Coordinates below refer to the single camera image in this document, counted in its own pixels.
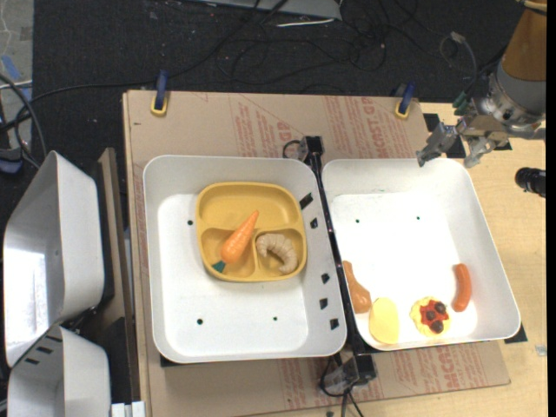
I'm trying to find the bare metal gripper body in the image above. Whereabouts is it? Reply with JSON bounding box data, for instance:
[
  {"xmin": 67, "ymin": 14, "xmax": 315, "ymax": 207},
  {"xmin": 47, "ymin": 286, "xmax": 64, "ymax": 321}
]
[{"xmin": 454, "ymin": 95, "xmax": 547, "ymax": 148}]

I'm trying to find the white plastic tray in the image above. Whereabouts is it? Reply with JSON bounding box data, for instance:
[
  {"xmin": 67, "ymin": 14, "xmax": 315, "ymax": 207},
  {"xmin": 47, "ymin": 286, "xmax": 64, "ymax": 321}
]
[
  {"xmin": 321, "ymin": 157, "xmax": 522, "ymax": 353},
  {"xmin": 142, "ymin": 154, "xmax": 348, "ymax": 365}
]

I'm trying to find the orange sausage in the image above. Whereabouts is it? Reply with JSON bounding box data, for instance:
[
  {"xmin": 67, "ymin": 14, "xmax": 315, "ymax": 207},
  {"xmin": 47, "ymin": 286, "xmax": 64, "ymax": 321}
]
[{"xmin": 452, "ymin": 262, "xmax": 473, "ymax": 314}]

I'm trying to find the thin black rod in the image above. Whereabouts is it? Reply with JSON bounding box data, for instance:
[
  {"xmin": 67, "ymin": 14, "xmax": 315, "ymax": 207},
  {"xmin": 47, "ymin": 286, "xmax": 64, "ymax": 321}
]
[{"xmin": 308, "ymin": 153, "xmax": 364, "ymax": 358}]

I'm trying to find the brown chicken drumstick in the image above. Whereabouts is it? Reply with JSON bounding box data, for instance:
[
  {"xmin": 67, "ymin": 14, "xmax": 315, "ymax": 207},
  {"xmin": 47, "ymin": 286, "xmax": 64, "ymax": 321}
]
[{"xmin": 341, "ymin": 260, "xmax": 374, "ymax": 315}]

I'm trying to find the pale yellow potato slice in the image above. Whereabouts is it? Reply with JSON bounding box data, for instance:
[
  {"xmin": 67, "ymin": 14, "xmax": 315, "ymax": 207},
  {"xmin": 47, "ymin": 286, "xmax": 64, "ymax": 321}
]
[{"xmin": 368, "ymin": 296, "xmax": 400, "ymax": 346}]

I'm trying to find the beige croissant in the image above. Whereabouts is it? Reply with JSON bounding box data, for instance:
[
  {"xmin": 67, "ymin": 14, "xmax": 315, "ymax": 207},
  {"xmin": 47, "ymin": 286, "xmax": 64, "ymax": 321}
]
[{"xmin": 255, "ymin": 232, "xmax": 300, "ymax": 275}]

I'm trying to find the yellow divided plate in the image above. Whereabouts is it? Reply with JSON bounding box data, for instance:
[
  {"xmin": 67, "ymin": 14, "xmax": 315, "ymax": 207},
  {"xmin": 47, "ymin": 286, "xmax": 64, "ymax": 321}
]
[{"xmin": 195, "ymin": 181, "xmax": 308, "ymax": 283}]

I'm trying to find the orange carrot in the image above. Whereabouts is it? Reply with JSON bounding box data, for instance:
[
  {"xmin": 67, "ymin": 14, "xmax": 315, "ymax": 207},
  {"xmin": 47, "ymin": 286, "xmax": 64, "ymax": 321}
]
[{"xmin": 211, "ymin": 208, "xmax": 261, "ymax": 275}]

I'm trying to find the brown cardboard board red print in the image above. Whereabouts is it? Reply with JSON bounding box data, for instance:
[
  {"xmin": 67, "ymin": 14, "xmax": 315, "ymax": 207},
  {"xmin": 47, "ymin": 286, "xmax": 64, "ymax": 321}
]
[{"xmin": 122, "ymin": 89, "xmax": 512, "ymax": 417}]

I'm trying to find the black block with thin wires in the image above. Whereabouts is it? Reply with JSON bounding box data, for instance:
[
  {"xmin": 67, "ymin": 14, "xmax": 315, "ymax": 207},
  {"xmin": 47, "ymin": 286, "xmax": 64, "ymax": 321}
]
[
  {"xmin": 298, "ymin": 135, "xmax": 325, "ymax": 161},
  {"xmin": 323, "ymin": 353, "xmax": 378, "ymax": 397}
]

